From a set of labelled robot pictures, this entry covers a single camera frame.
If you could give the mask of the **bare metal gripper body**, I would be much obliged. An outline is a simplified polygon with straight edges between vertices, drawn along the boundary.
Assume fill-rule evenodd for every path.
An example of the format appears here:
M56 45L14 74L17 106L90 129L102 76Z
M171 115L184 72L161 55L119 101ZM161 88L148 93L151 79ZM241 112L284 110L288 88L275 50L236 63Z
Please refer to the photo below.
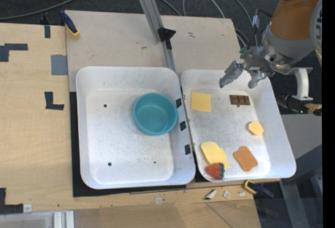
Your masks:
M272 74L278 72L284 75L295 74L298 68L293 65L298 61L280 54L272 46L242 48L243 68L248 72L259 71Z

